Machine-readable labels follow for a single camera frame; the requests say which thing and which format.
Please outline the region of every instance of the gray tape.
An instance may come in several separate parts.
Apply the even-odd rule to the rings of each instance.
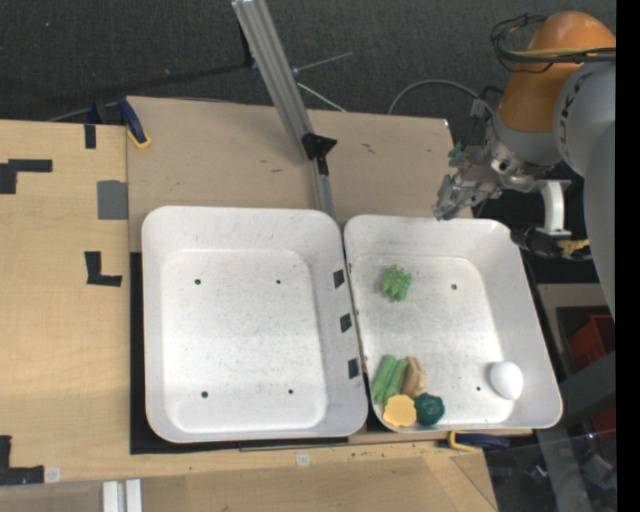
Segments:
[[[98,182],[98,219],[126,220],[129,218],[127,184],[116,180]]]

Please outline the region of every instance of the wooden table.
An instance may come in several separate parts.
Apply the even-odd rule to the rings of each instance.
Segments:
[[[356,480],[362,471],[391,478],[383,461],[419,466],[453,507],[440,510],[494,510],[484,459],[466,459],[462,470],[460,454],[434,441],[441,433],[363,430],[340,446],[130,455],[129,254],[145,212],[171,203],[314,206],[306,162],[275,109],[130,101],[153,141],[144,151],[120,126],[95,127],[91,148],[80,124],[0,121],[0,163],[53,161],[51,173],[18,173],[16,193],[0,195],[0,434],[13,436],[11,466],[59,467],[63,482],[236,471],[255,486],[257,468],[297,470],[303,451],[314,468],[357,469],[344,477]],[[310,115],[319,134],[339,140],[329,166],[341,224],[359,213],[430,215],[448,172],[442,120]],[[128,183],[129,221],[98,218],[97,184],[109,180]],[[102,273],[122,276],[119,287],[87,284],[86,251],[100,251]]]

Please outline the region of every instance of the white tray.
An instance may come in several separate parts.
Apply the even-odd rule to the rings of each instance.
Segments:
[[[142,227],[146,412],[172,442],[346,436],[367,400],[340,231],[167,206]]]
[[[545,428],[562,414],[558,390],[519,249],[492,220],[364,215],[344,233],[357,325],[370,380],[382,356],[415,356],[425,390],[445,404],[434,426],[397,432]],[[413,275],[407,298],[379,291],[385,269]],[[489,382],[495,362],[511,360],[524,376],[518,400]]]

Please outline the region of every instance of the white round object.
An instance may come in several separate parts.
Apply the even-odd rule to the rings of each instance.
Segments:
[[[513,361],[500,361],[491,367],[489,380],[493,388],[507,400],[517,400],[522,394],[522,370]]]

